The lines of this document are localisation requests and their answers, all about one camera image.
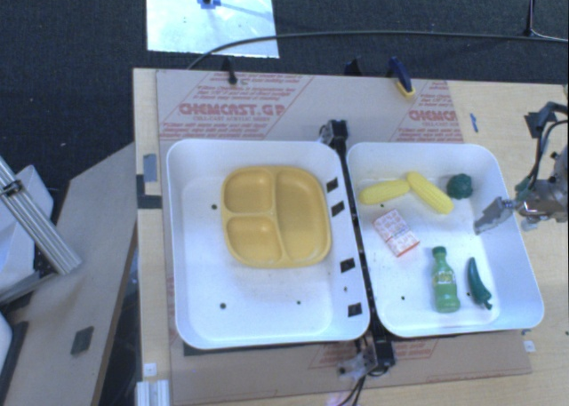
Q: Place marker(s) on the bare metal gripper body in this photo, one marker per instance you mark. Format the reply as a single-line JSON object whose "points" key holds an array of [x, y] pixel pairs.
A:
{"points": [[549, 202]]}

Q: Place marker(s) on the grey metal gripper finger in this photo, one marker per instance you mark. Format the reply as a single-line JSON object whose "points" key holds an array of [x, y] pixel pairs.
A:
{"points": [[492, 217]]}

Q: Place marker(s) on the dark green broccoli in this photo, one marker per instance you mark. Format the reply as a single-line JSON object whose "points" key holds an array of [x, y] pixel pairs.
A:
{"points": [[459, 186]]}

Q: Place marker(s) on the yellow corn cob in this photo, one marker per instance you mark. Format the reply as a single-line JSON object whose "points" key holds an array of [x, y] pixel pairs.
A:
{"points": [[383, 191], [430, 192]]}

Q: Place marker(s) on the white plastic tray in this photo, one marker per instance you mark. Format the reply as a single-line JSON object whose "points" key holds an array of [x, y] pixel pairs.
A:
{"points": [[427, 235], [262, 302]]}

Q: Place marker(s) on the dark green chili pepper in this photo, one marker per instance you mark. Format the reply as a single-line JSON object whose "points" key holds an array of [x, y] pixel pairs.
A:
{"points": [[477, 283]]}

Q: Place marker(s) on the green plastic bottle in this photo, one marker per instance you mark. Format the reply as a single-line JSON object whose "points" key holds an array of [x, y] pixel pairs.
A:
{"points": [[445, 284]]}

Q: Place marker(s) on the orange and white carton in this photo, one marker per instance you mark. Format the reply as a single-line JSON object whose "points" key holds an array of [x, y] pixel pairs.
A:
{"points": [[395, 233]]}

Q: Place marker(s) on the thin black rod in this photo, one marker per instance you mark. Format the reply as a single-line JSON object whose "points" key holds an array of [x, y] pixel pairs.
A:
{"points": [[358, 235]]}

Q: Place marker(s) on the brown cardboard board red print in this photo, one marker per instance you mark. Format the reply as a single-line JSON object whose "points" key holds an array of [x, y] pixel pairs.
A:
{"points": [[364, 102]]}

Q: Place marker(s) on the yellow divided plate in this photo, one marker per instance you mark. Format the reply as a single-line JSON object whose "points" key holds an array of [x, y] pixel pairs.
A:
{"points": [[298, 213]]}

